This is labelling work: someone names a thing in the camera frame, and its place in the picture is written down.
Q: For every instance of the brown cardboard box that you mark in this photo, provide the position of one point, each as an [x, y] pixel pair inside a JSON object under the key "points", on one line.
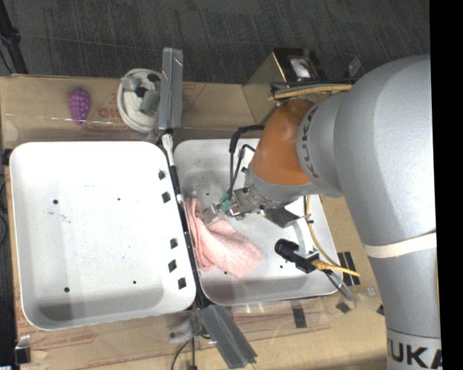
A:
{"points": [[258, 92]]}

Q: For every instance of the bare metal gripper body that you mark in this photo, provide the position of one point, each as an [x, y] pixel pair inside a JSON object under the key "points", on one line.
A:
{"points": [[244, 203]]}

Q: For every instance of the purple toy grapes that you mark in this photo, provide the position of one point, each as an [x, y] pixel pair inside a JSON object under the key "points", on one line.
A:
{"points": [[79, 104]]}

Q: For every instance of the white plastic tray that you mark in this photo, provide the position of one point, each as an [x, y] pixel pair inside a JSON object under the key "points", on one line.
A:
{"points": [[265, 281], [97, 238]]}

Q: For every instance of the brown cardboard board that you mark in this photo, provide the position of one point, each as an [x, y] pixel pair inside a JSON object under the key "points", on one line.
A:
{"points": [[46, 99]]}

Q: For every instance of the pink cloth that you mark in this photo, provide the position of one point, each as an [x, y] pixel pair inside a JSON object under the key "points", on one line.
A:
{"points": [[226, 249]]}

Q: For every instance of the black cylinder on white bracket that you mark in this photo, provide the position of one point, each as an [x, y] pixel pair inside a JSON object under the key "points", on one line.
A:
{"points": [[292, 252]]}

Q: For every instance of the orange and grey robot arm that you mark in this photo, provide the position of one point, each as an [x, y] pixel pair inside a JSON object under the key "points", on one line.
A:
{"points": [[381, 145]]}

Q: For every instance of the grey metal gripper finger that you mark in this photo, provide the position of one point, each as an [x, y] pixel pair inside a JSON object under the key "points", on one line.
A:
{"points": [[211, 214]]}

